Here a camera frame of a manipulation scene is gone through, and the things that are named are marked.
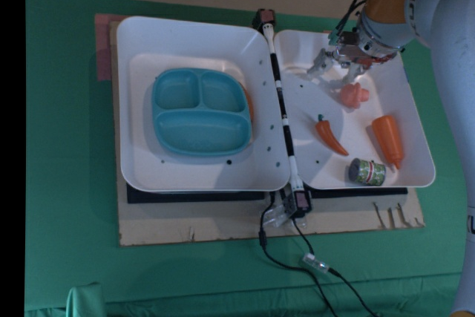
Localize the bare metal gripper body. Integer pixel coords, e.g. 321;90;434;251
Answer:
332;30;399;68

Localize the pink rounded toy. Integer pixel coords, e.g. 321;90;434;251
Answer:
340;82;372;110

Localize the black and white thin rod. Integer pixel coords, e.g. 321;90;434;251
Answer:
262;22;306;194

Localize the orange chili pepper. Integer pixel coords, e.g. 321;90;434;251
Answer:
315;114;350;157

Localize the orange squeeze bottle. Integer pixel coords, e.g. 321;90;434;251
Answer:
370;114;404;171

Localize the white plastic tray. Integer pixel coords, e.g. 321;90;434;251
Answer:
116;15;291;193
272;29;436;190

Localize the green and white can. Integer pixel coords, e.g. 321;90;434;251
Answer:
347;157;387;187

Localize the blue divided plate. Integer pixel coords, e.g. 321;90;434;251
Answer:
151;67;255;157

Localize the pale wood board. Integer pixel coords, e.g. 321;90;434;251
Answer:
94;13;426;248

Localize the black block with wires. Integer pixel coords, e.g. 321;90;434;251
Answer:
283;189;313;220
252;8;278;31

